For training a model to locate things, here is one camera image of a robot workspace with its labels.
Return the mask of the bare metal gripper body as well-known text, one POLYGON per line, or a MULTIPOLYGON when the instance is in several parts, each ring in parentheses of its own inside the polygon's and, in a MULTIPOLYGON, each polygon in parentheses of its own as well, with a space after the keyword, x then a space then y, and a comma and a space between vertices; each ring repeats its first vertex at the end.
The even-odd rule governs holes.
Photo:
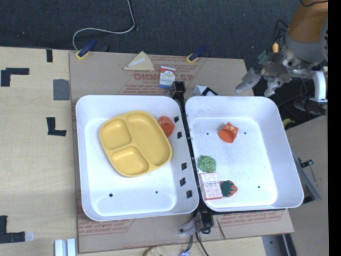
POLYGON ((308 62, 295 55, 286 45, 272 45, 261 69, 265 79, 310 78, 311 71, 318 70, 321 61, 308 62))

